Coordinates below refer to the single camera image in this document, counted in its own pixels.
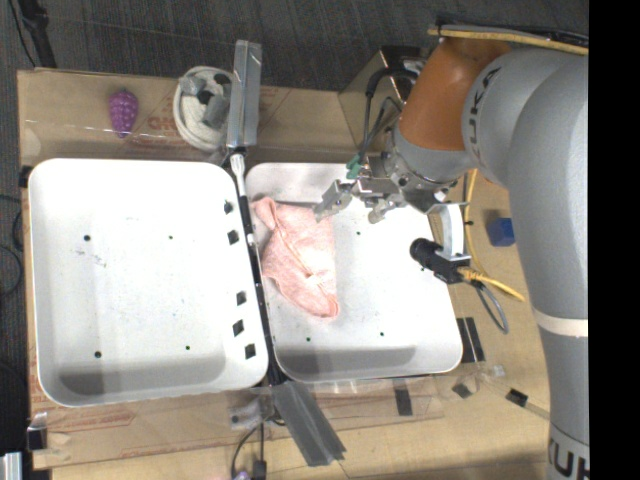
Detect purple grapes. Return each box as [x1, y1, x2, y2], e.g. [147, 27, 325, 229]
[108, 87, 140, 140]

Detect white round bowl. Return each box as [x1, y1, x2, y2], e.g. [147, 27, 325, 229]
[172, 65, 237, 152]

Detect blue cube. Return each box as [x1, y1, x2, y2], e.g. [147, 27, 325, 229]
[486, 216, 517, 248]

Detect black cylinder on white bracket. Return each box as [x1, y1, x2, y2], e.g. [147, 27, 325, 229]
[409, 202, 474, 286]

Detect pink cloth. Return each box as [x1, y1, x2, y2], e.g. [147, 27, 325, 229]
[249, 195, 342, 320]

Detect white plastic tray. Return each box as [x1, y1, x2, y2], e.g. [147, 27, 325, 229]
[244, 161, 464, 384]
[27, 157, 270, 409]

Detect brown cardboard board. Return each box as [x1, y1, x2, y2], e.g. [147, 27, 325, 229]
[17, 67, 447, 471]

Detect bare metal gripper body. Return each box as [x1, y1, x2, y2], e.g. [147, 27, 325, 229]
[349, 166, 459, 215]

